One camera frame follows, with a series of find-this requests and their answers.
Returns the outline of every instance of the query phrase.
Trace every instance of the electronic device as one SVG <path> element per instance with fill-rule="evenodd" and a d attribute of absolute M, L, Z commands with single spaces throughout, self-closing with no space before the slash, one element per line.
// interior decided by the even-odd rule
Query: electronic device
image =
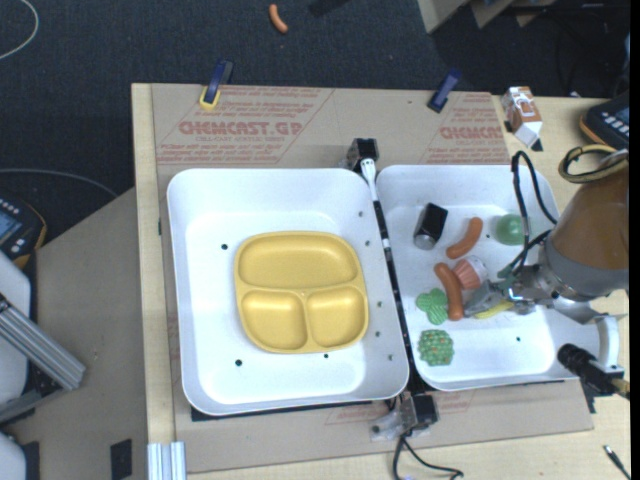
<path fill-rule="evenodd" d="M 629 91 L 589 109 L 580 129 L 593 142 L 629 149 Z"/>
<path fill-rule="evenodd" d="M 42 245 L 47 225 L 42 216 L 19 197 L 0 190 L 0 251 L 23 268 Z"/>

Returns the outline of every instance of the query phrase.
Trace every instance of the brown sausage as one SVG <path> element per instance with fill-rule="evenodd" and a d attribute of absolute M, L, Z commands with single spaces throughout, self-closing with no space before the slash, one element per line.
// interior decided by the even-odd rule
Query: brown sausage
<path fill-rule="evenodd" d="M 480 238 L 480 233 L 482 233 L 482 226 L 482 219 L 480 217 L 473 217 L 469 221 L 467 231 L 462 240 L 447 248 L 447 257 L 455 260 L 464 256 L 473 249 L 473 246 L 476 245 L 476 242 Z"/>
<path fill-rule="evenodd" d="M 269 6 L 269 18 L 271 19 L 273 26 L 278 29 L 278 32 L 281 34 L 287 33 L 289 27 L 284 21 L 282 21 L 282 18 L 280 18 L 280 15 L 278 14 L 278 6 L 276 4 L 271 4 Z"/>
<path fill-rule="evenodd" d="M 446 263 L 437 263 L 433 271 L 447 292 L 449 320 L 460 320 L 464 316 L 460 281 Z"/>

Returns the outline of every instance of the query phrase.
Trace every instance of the cardboard sheet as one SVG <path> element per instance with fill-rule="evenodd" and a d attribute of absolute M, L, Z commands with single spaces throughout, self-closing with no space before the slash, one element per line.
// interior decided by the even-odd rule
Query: cardboard sheet
<path fill-rule="evenodd" d="M 199 85 L 153 84 L 161 229 L 169 180 L 191 167 L 334 167 L 355 138 L 375 138 L 378 168 L 399 164 L 506 164 L 500 120 L 488 93 L 453 92 L 444 110 L 430 91 L 224 86 L 214 111 Z M 174 414 L 189 472 L 393 450 L 372 442 L 383 402 L 274 414 L 193 419 L 182 391 L 168 231 L 162 232 Z M 577 381 L 435 393 L 441 420 L 415 446 L 443 446 L 592 428 Z"/>

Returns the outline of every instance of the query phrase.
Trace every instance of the wooden table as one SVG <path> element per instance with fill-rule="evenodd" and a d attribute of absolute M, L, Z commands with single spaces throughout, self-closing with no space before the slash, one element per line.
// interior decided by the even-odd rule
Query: wooden table
<path fill-rule="evenodd" d="M 573 146 L 583 144 L 578 117 L 599 100 L 536 98 L 544 120 L 544 152 L 532 153 L 536 168 L 551 184 L 560 211 L 567 205 L 576 187 L 557 173 L 557 165 Z M 499 116 L 502 109 L 494 97 Z M 176 440 L 169 367 L 167 320 L 165 315 L 164 274 L 161 239 L 158 235 L 159 199 L 156 174 L 151 85 L 132 87 L 136 193 L 138 210 L 140 282 L 142 296 L 143 341 L 149 443 Z M 508 150 L 513 154 L 521 143 L 503 130 Z M 628 313 L 628 298 L 615 292 L 606 300 L 593 303 L 600 312 Z M 620 322 L 622 349 L 620 364 L 629 372 L 629 318 Z M 595 429 L 567 435 L 552 435 L 518 440 L 496 441 L 429 449 L 425 459 L 450 465 L 465 472 L 466 478 L 618 478 L 621 474 L 606 457 L 603 445 L 610 445 L 624 464 L 631 463 L 629 403 L 621 397 L 599 398 L 593 416 Z M 391 455 L 369 454 L 294 464 L 245 468 L 233 471 L 189 475 L 194 479 L 298 479 L 298 478 L 391 478 Z M 427 472 L 408 454 L 400 460 L 403 475 L 427 478 Z"/>

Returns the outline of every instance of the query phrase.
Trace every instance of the yellow divided plate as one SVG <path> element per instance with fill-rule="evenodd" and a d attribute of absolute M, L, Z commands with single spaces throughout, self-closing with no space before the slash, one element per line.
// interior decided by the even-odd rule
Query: yellow divided plate
<path fill-rule="evenodd" d="M 326 352 L 355 343 L 367 330 L 362 268 L 337 235 L 253 236 L 236 253 L 234 276 L 244 330 L 265 350 Z"/>

